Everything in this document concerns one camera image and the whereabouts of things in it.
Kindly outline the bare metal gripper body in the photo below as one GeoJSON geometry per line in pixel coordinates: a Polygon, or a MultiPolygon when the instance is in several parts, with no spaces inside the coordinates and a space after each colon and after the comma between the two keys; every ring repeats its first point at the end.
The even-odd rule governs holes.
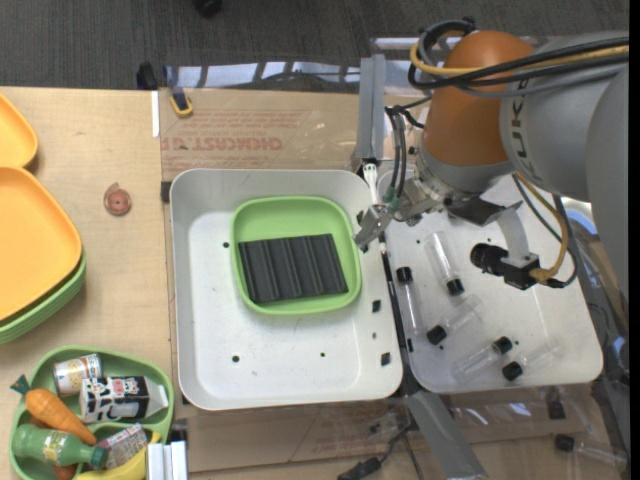
{"type": "Polygon", "coordinates": [[[398,222],[413,226],[425,214],[445,213],[463,218],[477,202],[480,193],[454,189],[438,179],[406,178],[402,190],[400,179],[387,187],[387,213],[398,222]]]}

